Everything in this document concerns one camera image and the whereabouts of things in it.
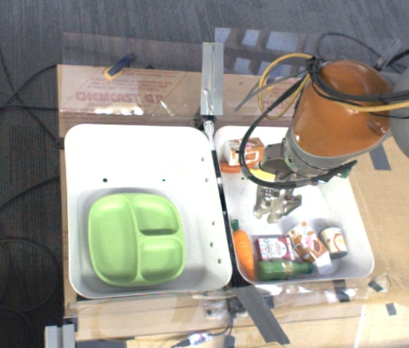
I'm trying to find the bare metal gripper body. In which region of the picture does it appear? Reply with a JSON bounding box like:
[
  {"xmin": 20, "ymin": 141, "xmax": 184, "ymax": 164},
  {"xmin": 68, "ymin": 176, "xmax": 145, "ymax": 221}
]
[{"xmin": 258, "ymin": 141, "xmax": 302, "ymax": 196}]

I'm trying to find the yellow banana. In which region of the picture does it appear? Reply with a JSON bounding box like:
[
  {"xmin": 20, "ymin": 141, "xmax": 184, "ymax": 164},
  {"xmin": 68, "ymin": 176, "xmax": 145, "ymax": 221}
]
[{"xmin": 249, "ymin": 168, "xmax": 276, "ymax": 183}]

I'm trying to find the white plastic tray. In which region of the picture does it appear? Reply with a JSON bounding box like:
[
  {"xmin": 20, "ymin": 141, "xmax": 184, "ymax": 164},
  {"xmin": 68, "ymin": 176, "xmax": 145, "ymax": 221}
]
[
  {"xmin": 212, "ymin": 125, "xmax": 376, "ymax": 286},
  {"xmin": 63, "ymin": 123, "xmax": 234, "ymax": 300}
]

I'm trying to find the pink carton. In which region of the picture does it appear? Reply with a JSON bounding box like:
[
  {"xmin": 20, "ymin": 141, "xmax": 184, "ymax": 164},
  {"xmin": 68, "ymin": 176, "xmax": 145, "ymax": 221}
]
[{"xmin": 255, "ymin": 235, "xmax": 296, "ymax": 262}]

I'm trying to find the orange and white carton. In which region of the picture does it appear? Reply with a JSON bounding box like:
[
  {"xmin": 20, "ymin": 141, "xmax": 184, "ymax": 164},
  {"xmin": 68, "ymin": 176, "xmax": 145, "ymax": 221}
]
[{"xmin": 224, "ymin": 137, "xmax": 265, "ymax": 169}]

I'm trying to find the orange toy sausage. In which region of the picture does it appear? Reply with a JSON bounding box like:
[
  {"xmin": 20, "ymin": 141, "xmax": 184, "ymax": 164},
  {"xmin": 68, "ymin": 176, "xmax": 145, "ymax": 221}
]
[{"xmin": 219, "ymin": 160, "xmax": 242, "ymax": 175}]

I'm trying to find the brown and white carton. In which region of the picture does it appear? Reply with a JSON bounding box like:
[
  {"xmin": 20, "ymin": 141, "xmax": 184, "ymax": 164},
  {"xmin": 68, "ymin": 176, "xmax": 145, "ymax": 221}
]
[{"xmin": 285, "ymin": 220, "xmax": 333, "ymax": 274}]

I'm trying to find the orange carrot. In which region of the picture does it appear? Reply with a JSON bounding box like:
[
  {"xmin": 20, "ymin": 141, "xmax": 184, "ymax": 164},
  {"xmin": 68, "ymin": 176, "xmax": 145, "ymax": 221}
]
[{"xmin": 230, "ymin": 219, "xmax": 257, "ymax": 281}]

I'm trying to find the white can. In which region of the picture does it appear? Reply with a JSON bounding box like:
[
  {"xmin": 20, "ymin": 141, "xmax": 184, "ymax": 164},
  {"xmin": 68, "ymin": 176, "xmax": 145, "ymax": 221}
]
[{"xmin": 319, "ymin": 226, "xmax": 349, "ymax": 260}]

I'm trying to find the green bottle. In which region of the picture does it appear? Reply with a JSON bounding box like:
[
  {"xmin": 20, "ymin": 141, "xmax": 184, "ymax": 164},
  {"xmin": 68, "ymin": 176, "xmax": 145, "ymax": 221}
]
[{"xmin": 255, "ymin": 259, "xmax": 315, "ymax": 282}]

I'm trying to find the green divided plate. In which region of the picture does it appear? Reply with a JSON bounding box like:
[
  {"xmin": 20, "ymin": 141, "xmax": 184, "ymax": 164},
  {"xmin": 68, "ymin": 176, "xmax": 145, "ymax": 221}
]
[{"xmin": 87, "ymin": 192, "xmax": 187, "ymax": 288}]

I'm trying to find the brown cardboard board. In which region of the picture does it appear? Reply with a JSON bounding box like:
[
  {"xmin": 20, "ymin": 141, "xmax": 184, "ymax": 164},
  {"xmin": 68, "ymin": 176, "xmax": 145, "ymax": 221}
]
[{"xmin": 56, "ymin": 63, "xmax": 409, "ymax": 342}]

